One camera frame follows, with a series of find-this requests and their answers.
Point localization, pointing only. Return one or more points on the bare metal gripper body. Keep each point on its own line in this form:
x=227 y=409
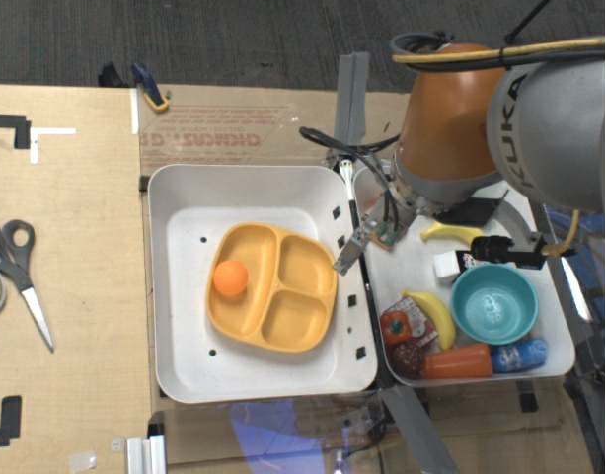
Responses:
x=388 y=235

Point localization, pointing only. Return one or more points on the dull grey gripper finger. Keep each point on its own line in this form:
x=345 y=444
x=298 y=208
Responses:
x=350 y=255

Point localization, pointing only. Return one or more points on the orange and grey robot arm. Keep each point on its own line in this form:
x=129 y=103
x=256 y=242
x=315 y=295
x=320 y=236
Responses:
x=450 y=116

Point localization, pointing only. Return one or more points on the white plastic tray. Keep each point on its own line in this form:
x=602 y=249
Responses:
x=183 y=353
x=410 y=269

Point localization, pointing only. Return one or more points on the yellow banana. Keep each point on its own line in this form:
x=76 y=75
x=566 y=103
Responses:
x=437 y=314
x=450 y=232

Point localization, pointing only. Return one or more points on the white cube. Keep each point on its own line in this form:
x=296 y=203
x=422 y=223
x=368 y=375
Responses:
x=445 y=267

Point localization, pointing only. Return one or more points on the colourful printed packet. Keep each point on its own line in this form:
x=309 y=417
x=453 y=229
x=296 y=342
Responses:
x=466 y=260

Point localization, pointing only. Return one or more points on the orange divided plate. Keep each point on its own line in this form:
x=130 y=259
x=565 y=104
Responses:
x=294 y=314

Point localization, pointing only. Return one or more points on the orange toy pepper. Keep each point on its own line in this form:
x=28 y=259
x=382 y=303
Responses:
x=396 y=328

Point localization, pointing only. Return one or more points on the red and white carton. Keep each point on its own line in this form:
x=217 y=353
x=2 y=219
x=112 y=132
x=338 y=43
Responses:
x=418 y=320

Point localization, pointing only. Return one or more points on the dark red round biscuit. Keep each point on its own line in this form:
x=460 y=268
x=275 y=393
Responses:
x=408 y=359

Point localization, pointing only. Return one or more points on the orange ball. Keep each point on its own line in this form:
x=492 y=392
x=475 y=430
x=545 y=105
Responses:
x=230 y=277

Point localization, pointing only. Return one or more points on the teal bowl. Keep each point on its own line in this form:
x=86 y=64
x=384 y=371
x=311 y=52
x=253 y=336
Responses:
x=494 y=309

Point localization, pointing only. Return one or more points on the brown cardboard board, red print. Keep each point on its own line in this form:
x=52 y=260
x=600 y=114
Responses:
x=233 y=131

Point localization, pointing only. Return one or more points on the blue bottle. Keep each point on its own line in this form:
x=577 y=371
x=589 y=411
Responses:
x=519 y=356

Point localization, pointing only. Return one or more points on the black cylinder on white bracket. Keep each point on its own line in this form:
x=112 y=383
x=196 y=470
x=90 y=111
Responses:
x=499 y=249

